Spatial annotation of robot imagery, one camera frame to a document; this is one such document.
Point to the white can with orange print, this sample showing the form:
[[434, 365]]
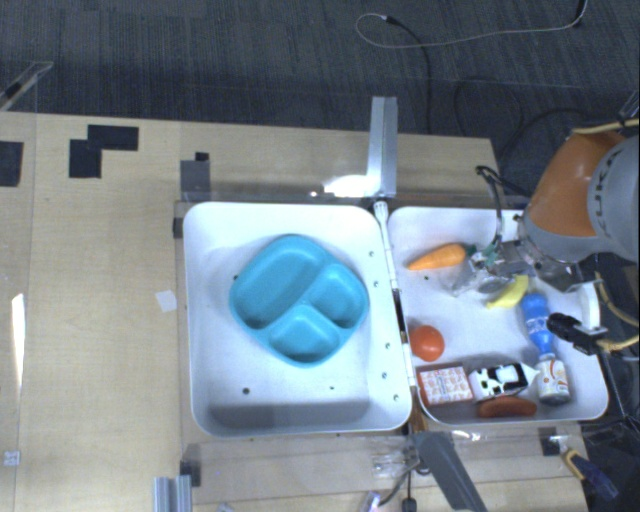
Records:
[[554, 382]]

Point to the pale wood board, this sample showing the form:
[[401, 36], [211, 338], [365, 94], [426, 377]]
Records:
[[300, 165]]

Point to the blue bottle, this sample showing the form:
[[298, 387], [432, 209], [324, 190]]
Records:
[[537, 325]]

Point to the blue divided plate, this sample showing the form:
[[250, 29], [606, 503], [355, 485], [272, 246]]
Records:
[[295, 300]]

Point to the orange packet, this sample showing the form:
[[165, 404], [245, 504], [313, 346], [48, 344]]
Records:
[[445, 385]]

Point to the yellow banana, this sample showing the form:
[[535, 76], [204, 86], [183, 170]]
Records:
[[512, 296]]

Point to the thin black and white rod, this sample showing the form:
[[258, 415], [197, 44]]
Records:
[[389, 260]]

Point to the orange carrot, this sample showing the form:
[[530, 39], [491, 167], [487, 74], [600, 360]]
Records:
[[437, 257]]

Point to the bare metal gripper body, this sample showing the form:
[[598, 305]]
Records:
[[520, 260]]

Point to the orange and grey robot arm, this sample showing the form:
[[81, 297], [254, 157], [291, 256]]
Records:
[[565, 190]]

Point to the clear plastic bottle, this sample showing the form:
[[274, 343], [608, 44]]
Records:
[[462, 282]]

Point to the black cylinder on white bracket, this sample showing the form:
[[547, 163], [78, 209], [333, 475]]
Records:
[[575, 332]]

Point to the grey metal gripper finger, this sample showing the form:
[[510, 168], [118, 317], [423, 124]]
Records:
[[491, 286], [482, 259]]

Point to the orange ball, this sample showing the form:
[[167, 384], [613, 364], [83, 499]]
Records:
[[427, 343]]

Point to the black and white carton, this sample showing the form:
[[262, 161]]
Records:
[[500, 381]]

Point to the brown sausage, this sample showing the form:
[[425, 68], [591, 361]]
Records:
[[506, 408]]

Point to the white plastic tray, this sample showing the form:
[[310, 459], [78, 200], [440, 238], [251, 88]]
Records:
[[465, 320], [280, 400]]

